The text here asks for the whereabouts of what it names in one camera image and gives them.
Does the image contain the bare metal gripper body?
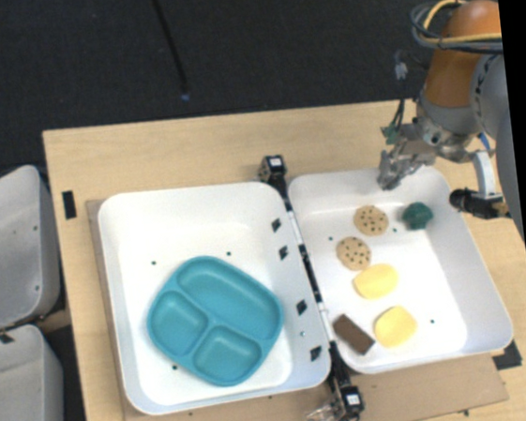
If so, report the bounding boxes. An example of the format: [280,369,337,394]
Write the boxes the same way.
[391,111,479,171]

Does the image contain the green broccoli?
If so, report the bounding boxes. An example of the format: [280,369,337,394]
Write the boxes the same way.
[400,200,437,233]

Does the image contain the tan chocolate chip biscuit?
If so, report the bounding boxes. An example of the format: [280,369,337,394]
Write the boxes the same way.
[352,203,392,240]
[334,233,374,274]

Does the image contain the yellow potato slice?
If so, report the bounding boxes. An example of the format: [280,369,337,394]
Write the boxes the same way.
[350,262,402,302]
[370,303,421,351]

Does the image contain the white plastic tray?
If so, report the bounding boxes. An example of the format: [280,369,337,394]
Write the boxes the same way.
[95,171,338,420]
[285,152,518,383]

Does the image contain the thin black and white rod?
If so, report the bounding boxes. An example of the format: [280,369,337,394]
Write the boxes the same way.
[275,169,348,390]

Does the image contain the brown chocolate bar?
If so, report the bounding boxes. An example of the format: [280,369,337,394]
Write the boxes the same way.
[331,310,379,360]

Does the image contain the blue divided plate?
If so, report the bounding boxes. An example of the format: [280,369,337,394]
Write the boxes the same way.
[139,247,293,397]

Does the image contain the black cylinder on white bracket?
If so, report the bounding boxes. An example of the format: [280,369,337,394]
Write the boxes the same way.
[443,147,513,227]

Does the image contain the black block with thin wires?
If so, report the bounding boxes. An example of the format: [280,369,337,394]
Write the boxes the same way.
[329,374,366,418]
[256,154,288,184]

